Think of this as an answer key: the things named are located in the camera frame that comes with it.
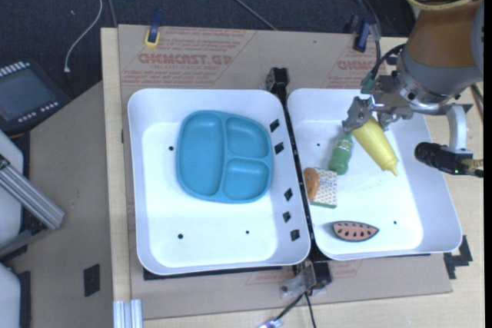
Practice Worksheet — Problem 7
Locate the green bottle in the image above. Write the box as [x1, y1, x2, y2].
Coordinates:
[327, 132, 354, 176]

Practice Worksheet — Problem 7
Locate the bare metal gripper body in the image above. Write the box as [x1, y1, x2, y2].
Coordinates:
[370, 73, 463, 118]

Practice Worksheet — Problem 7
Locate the yellow squeeze bottle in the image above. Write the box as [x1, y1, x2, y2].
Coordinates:
[351, 115, 401, 177]

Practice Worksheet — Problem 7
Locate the brown cardboard board red print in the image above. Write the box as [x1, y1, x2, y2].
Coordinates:
[117, 24, 454, 321]

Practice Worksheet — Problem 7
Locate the blue divided plate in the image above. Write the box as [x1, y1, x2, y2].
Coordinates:
[175, 110, 274, 204]

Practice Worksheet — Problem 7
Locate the white patterned carton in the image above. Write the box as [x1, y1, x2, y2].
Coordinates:
[309, 167, 339, 209]

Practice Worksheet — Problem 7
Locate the watermelon slice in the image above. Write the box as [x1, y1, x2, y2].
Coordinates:
[331, 220, 381, 244]

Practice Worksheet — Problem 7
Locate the black cylinder on white bracket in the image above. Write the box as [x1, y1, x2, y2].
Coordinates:
[414, 103, 476, 177]

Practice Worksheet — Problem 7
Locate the white plastic tray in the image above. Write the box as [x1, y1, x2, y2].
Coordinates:
[126, 88, 311, 277]
[286, 87, 464, 261]

